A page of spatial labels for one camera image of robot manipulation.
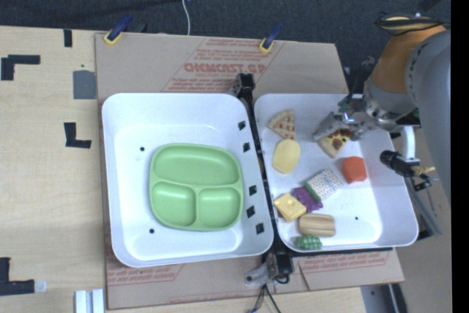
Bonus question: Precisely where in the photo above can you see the green divided plate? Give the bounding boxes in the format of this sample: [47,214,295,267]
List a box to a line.
[148,142,245,232]

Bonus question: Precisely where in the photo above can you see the white plastic tray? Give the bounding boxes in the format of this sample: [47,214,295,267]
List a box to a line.
[101,92,276,268]
[253,93,420,254]

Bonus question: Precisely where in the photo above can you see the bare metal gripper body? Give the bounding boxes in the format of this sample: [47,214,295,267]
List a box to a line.
[341,94,401,133]

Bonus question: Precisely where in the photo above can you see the yellow oval toy food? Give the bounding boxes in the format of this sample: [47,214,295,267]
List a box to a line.
[271,139,302,175]

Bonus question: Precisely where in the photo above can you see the black cylinder on white bracket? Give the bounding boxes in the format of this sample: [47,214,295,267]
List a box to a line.
[379,124,422,177]

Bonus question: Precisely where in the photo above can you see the black block with thin wires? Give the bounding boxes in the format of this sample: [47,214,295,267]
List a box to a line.
[268,251,295,276]
[233,73,256,99]

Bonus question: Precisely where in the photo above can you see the green toy grapes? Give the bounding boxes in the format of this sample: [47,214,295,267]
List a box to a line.
[293,234,324,251]

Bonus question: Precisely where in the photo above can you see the purple toy grapes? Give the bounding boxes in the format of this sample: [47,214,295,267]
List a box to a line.
[292,186,325,214]

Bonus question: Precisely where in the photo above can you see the brown cardboard board red print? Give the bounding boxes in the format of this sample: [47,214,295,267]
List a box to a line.
[94,32,406,311]

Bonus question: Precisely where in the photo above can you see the orange toy block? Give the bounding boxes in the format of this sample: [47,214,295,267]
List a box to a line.
[341,155,368,185]

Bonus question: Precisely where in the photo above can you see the white patterned carton green end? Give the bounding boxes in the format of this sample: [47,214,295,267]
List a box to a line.
[304,167,344,202]

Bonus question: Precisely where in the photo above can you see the tan toy bread roll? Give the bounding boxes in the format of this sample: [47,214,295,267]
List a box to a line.
[298,213,337,238]

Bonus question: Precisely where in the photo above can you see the tan lattice pie slice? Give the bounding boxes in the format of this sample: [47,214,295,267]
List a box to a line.
[267,108,297,141]

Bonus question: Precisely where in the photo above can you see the toy pizza slice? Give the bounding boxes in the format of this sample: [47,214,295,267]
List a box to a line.
[317,128,353,159]

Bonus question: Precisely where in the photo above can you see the yellow toy cheese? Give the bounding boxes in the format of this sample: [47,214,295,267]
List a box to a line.
[273,192,308,223]

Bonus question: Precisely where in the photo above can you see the thin black and white rod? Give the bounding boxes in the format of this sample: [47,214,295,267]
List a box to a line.
[242,86,280,254]

